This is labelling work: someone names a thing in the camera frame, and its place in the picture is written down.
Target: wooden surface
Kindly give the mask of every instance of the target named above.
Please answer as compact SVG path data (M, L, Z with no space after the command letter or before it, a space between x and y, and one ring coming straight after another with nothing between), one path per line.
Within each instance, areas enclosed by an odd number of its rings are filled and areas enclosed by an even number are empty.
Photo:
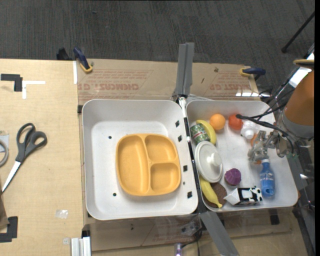
M171 73L172 77L167 79L174 81L175 72ZM1 184L15 162L16 134L22 125L32 122L48 138L48 144L29 156L2 195L7 216L18 216L18 233L12 242L0 243L0 255L69 256L70 246L63 241L80 238L84 226L78 90L74 85L73 62L0 59L0 74L20 74L25 81L45 81L45 85L27 85L26 99L22 99L21 92L13 91L13 82L0 81L0 130L9 133L9 159L0 167ZM67 218L56 217L57 210L67 210ZM258 232L250 232L255 235L238 236L237 228L246 231L241 222L227 231L240 255L307 255L292 213L286 221L284 231L274 234L264 226ZM198 246L201 256L219 255L214 242L204 235L198 245L187 245L183 256L196 256ZM92 255L167 256L173 252L172 245L164 245L95 251Z

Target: blue bottle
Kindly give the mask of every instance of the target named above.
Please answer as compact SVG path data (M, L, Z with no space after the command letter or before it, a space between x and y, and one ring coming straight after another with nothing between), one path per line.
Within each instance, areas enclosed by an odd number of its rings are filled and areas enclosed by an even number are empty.
M275 194L275 175L270 169L269 159L261 161L260 183L263 197L272 197Z

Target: water bottle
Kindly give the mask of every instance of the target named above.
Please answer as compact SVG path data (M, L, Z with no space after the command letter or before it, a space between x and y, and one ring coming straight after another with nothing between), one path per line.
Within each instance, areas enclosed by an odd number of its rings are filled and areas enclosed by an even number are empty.
M246 139L251 140L254 137L254 135L258 132L258 130L259 126L256 123L246 120L243 122L240 133Z
M262 196L272 197L275 194L275 175L270 169L269 159L261 161L262 171L260 172L260 183Z

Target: scissors blade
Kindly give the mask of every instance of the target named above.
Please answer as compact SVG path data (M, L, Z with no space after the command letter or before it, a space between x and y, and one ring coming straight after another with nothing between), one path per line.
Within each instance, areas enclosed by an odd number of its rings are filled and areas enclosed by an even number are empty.
M19 161L15 161L14 165L9 173L8 178L6 179L3 187L2 187L2 193L6 190L6 188L8 187L9 183L11 182L11 180L13 179L13 177L15 176L16 172L18 171L19 167L21 165L21 162Z

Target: green can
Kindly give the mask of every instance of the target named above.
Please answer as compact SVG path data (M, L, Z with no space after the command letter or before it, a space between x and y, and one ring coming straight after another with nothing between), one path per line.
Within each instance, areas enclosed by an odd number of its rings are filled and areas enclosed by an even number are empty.
M191 138L194 143L198 145L198 143L203 141L210 141L210 137L207 134L204 126L201 123L198 123L192 127L190 127Z

